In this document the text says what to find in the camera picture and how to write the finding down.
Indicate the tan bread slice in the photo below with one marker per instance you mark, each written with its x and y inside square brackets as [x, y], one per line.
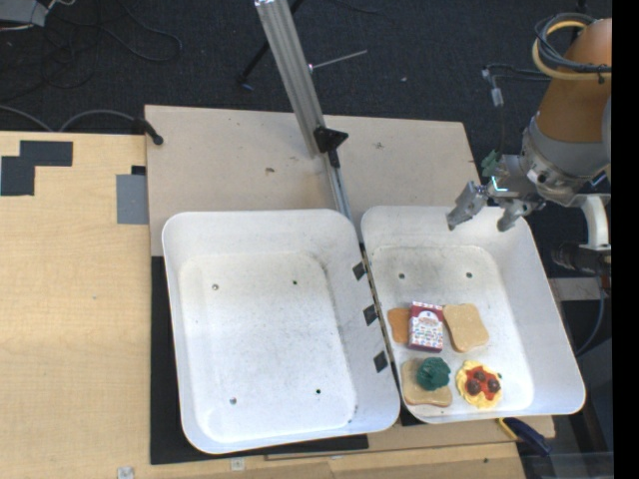
[424, 397]
[466, 327]

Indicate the red and white carton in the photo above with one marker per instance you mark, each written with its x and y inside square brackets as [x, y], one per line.
[426, 327]

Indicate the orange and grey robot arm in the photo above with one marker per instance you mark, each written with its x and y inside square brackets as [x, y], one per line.
[574, 103]

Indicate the white plastic tray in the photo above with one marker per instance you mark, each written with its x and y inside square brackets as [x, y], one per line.
[449, 267]
[269, 337]

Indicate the black cylinder on white bracket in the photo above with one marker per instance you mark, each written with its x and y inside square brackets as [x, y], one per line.
[596, 217]

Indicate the yellow spaghetti with meatballs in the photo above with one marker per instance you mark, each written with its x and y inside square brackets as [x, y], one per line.
[479, 384]

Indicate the green broccoli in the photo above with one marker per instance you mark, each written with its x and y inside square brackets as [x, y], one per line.
[433, 373]

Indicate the pale brown flat board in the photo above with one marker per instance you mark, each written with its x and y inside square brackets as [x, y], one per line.
[239, 167]

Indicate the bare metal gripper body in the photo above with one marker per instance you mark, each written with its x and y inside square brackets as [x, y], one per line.
[519, 182]

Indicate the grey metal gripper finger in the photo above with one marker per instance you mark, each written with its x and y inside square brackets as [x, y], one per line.
[513, 213]
[466, 205]

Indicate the brown toast slice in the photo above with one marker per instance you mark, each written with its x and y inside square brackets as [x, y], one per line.
[398, 326]

